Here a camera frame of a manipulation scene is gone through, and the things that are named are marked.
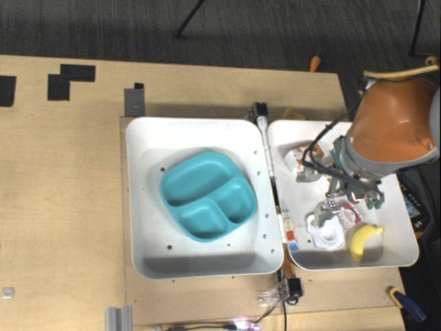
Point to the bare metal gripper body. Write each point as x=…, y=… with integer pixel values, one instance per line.
x=358, y=180

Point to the yellow banana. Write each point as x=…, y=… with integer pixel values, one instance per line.
x=360, y=241

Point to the blue divided plate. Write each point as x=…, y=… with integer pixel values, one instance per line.
x=196, y=181

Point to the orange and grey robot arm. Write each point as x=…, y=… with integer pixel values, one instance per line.
x=392, y=122

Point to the red and white packet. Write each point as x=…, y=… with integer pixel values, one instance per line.
x=351, y=217

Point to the white carton with red print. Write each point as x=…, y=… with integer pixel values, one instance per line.
x=291, y=234

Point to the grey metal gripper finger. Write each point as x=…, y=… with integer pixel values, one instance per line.
x=357, y=195
x=335, y=189

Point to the orange carrot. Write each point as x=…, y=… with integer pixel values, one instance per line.
x=315, y=64

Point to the white plastic tray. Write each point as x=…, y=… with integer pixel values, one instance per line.
x=396, y=219
x=193, y=260

